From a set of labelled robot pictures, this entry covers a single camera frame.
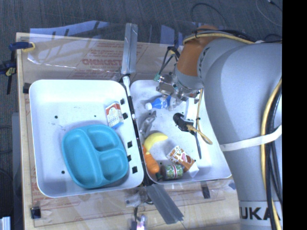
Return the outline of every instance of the blue bottle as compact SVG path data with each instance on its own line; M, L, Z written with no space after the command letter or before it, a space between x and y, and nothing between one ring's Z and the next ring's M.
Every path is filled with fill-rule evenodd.
M153 108L163 109L169 106L169 101L171 96L160 96L156 98L153 102L148 102L145 104L146 110L152 110Z

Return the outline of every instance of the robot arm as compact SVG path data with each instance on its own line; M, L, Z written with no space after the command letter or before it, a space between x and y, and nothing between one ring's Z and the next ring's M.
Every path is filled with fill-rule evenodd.
M207 35L202 37L200 29L186 41L174 71L160 77L157 90L181 102L195 98L203 88L208 117L220 145L263 136L268 100L276 86L281 93L282 44L254 43L212 31L212 27L202 29ZM274 128L282 124L281 98L275 104ZM275 172L282 174L281 139L274 141L272 153L279 162ZM251 144L224 152L236 184L243 230L282 229L282 188L267 190L270 179L268 184L263 181L263 147Z

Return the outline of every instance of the blue tray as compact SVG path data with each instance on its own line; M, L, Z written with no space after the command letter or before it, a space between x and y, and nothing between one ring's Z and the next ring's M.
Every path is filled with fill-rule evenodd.
M126 150L117 133L106 125L69 131L62 140L62 152L72 179L84 188L111 184L128 171Z

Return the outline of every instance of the white strap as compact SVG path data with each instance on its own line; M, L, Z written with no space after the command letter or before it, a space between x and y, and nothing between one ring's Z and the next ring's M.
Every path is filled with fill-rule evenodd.
M255 137L255 138L251 138L247 140L241 140L241 141L234 142L234 143L223 144L223 145L220 145L220 148L222 151L234 151L234 150L239 150L243 148L259 146L261 144L266 144L266 143L276 140L281 134L282 134L282 125L280 125L271 134L259 136L259 137Z

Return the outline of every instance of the yellow banana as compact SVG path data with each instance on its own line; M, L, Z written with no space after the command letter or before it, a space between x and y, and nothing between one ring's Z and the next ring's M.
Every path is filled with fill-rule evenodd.
M168 136L161 132L150 134L144 141L144 147L146 148L146 151L147 151L146 154L150 154L149 150L150 148L152 148L154 143L156 143L157 141L166 140L167 138Z

